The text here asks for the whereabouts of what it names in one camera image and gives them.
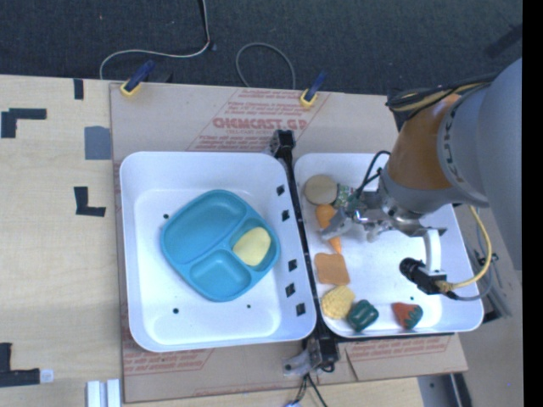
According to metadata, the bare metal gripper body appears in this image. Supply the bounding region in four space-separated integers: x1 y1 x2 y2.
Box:
350 191 448 239

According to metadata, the orange carrot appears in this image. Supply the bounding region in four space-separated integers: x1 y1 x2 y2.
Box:
315 203 344 254

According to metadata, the white plastic tray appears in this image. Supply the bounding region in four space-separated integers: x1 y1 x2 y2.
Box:
294 153 485 338
119 150 317 353

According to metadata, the round tan biscuit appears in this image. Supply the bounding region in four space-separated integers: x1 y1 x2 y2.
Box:
303 174 339 206

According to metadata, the orange bread slice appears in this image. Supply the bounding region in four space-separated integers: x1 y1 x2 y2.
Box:
313 252 351 287

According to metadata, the yellow corn cob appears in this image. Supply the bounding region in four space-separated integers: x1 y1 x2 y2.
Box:
320 285 356 321

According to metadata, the green rounded toy block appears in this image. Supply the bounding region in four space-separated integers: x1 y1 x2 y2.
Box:
346 299 380 333

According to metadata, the yellow oval toy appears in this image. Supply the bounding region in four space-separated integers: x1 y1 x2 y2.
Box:
232 226 272 267

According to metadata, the red and green strawberry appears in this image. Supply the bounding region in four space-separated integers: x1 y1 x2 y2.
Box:
391 302 424 331

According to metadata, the blue divided plate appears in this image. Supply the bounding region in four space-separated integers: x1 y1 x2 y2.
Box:
160 189 281 304

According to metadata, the brown cardboard board red print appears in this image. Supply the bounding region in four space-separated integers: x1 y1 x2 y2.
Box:
109 81 470 404

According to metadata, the black cylinder on white bracket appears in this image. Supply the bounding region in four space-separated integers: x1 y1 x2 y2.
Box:
398 228 449 296

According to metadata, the black block with thin wires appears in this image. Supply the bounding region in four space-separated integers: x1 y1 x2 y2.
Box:
302 336 341 373
270 128 297 159

